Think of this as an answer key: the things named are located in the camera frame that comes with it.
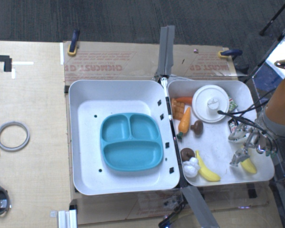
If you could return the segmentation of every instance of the toy carrot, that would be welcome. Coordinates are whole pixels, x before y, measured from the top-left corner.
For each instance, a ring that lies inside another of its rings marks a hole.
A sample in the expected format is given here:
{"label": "toy carrot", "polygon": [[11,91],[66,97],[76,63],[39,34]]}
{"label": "toy carrot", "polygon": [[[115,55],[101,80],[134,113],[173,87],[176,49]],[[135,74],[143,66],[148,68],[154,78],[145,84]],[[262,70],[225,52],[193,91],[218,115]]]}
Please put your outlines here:
{"label": "toy carrot", "polygon": [[190,117],[191,117],[191,108],[188,107],[184,113],[184,116],[181,118],[179,124],[179,133],[176,135],[178,139],[182,139],[182,136],[187,133],[190,127]]}
{"label": "toy carrot", "polygon": [[179,98],[176,98],[175,100],[178,102],[189,104],[189,105],[192,104],[192,97],[190,96],[179,97]]}

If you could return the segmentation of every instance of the yellow banana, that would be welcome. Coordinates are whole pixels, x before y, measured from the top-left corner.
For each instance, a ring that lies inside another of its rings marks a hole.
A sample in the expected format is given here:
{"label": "yellow banana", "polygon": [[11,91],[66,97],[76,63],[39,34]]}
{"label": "yellow banana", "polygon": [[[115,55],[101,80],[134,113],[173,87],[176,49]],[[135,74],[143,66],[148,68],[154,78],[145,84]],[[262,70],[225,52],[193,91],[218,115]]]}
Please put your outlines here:
{"label": "yellow banana", "polygon": [[219,181],[220,176],[210,171],[208,167],[205,165],[204,161],[200,157],[200,152],[198,150],[195,151],[195,157],[199,160],[199,174],[208,181]]}
{"label": "yellow banana", "polygon": [[252,174],[256,174],[257,172],[257,168],[254,165],[254,163],[251,162],[251,159],[248,158],[246,160],[244,160],[243,162],[241,162],[241,166],[243,167],[243,169],[249,173]]}

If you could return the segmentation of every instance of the gray metal bar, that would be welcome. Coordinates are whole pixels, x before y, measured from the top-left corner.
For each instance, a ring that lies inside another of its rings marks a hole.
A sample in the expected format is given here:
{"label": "gray metal bar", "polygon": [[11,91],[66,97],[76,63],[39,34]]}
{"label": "gray metal bar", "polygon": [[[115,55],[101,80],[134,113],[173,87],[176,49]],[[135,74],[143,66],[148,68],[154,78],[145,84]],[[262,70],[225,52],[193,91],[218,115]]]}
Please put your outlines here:
{"label": "gray metal bar", "polygon": [[175,26],[161,27],[160,52],[156,75],[170,75],[173,66],[173,43]]}
{"label": "gray metal bar", "polygon": [[202,228],[219,228],[217,221],[197,187],[187,186],[182,188],[181,192],[184,194]]}

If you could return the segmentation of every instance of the silver ring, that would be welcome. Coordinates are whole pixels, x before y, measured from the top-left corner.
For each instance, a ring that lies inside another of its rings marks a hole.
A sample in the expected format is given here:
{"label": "silver ring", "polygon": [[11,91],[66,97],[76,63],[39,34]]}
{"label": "silver ring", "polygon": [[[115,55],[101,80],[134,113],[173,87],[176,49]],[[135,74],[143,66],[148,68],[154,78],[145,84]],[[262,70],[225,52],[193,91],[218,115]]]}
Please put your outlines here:
{"label": "silver ring", "polygon": [[5,151],[9,151],[9,152],[15,152],[15,151],[23,149],[29,142],[29,129],[28,129],[28,127],[24,123],[17,122],[17,121],[6,122],[0,126],[0,134],[5,128],[7,128],[9,126],[20,126],[20,127],[22,127],[25,130],[27,137],[21,145],[14,147],[14,148],[7,147],[7,146],[3,145],[0,141],[0,148],[5,150]]}

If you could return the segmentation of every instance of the black cable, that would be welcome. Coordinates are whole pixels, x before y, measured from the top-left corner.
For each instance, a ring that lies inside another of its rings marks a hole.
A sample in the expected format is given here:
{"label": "black cable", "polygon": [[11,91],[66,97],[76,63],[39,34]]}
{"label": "black cable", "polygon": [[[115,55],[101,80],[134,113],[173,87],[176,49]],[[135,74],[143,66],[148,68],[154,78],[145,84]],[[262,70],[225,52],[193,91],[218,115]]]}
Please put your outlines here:
{"label": "black cable", "polygon": [[[244,115],[244,114],[245,114],[246,112],[248,112],[248,111],[254,110],[254,109],[251,109],[251,108],[252,108],[253,106],[255,106],[257,102],[259,102],[259,101],[262,100],[265,96],[267,96],[268,94],[270,94],[271,92],[273,92],[273,91],[275,91],[275,90],[276,90],[276,88],[269,90],[265,95],[263,95],[261,98],[257,99],[250,107],[248,107],[248,108],[247,108],[246,110],[244,110],[244,111],[241,111],[242,114],[241,114],[240,116]],[[265,104],[265,103],[260,104],[258,107],[255,107],[255,109],[257,109],[257,108],[263,106],[264,104]]]}
{"label": "black cable", "polygon": [[258,109],[259,107],[261,107],[261,106],[267,104],[268,101],[269,101],[269,100],[266,100],[266,101],[264,101],[263,103],[259,104],[258,106],[255,106],[255,107],[252,107],[252,108],[248,108],[248,109],[246,109],[246,110],[244,110],[244,111],[231,112],[230,114],[240,114],[240,113],[242,113],[242,114],[240,115],[240,116],[242,116],[242,115],[244,115],[246,112],[250,112],[250,111],[252,111],[252,110]]}
{"label": "black cable", "polygon": [[218,111],[218,114],[230,116],[230,117],[232,117],[232,118],[233,118],[234,120],[236,120],[236,121],[239,121],[239,122],[241,122],[241,123],[243,123],[243,124],[246,124],[246,125],[249,125],[249,126],[252,126],[252,127],[255,127],[255,128],[261,130],[261,131],[262,131],[262,134],[265,134],[265,133],[266,133],[266,131],[265,131],[264,129],[262,129],[261,127],[259,127],[258,125],[256,125],[255,122],[253,122],[253,121],[251,121],[251,120],[249,120],[249,119],[247,119],[247,118],[244,118],[244,117],[242,117],[242,116],[234,116],[233,114],[226,113],[226,112],[223,112],[223,111],[221,111],[221,110]]}

